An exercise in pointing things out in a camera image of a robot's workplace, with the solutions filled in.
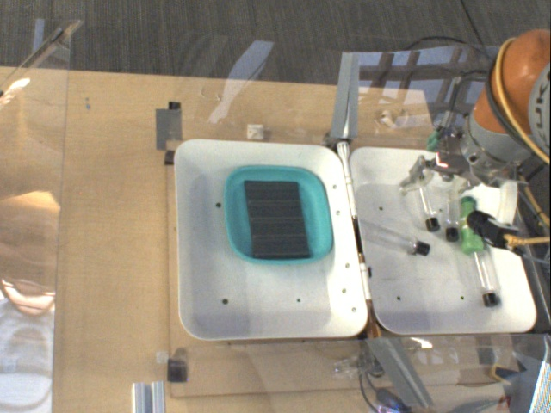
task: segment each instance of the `black connector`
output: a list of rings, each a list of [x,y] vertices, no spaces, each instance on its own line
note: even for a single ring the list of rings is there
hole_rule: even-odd
[[[490,214],[473,211],[467,216],[467,224],[475,234],[481,236],[486,243],[495,248],[505,249],[507,241],[505,234],[517,234],[518,230],[498,223]]]

